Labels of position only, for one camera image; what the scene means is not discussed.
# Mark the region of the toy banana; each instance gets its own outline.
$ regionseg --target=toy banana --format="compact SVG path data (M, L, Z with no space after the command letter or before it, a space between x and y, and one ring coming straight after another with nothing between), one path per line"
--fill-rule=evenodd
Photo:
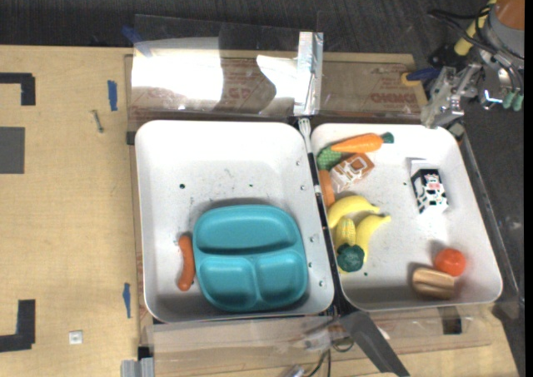
M380 207L373 206L364 196L345 196L339 201L335 201L327 211L327 224L333 229L339 220L347 214L355 211L371 211L379 213Z
M336 226L335 251L343 244L354 246L356 244L356 224L348 217L342 217Z
M370 242L372 235L374 235L374 232L377 230L378 227L380 227L381 225L389 221L391 221L390 216L378 216L378 215L371 214L365 217L356 226L356 233L357 233L356 244L360 246L362 250L365 252L364 261L366 261L368 257L368 243Z

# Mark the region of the tomato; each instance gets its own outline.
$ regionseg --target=tomato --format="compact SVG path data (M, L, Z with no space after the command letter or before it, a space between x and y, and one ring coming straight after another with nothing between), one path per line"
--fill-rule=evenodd
M434 266L448 275L459 276L466 268L466 259L459 250L445 248L435 256Z

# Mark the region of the carrot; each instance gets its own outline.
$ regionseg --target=carrot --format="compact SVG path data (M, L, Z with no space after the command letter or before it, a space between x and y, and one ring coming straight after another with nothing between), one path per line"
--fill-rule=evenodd
M377 151L381 148L383 143L393 143L394 137L391 133L385 133L381 136L376 133L360 134L359 136L351 137L340 143L331 146L331 150L335 152L349 152L351 154L366 153Z
M330 172L328 170L318 171L318 181L322 189L322 199L324 205L329 207L335 202L335 193L333 192L333 186L331 186Z
M194 275L196 274L191 238L186 235L180 236L177 244L183 255L183 270L180 279L177 282L177 288L181 291L187 291L191 288Z

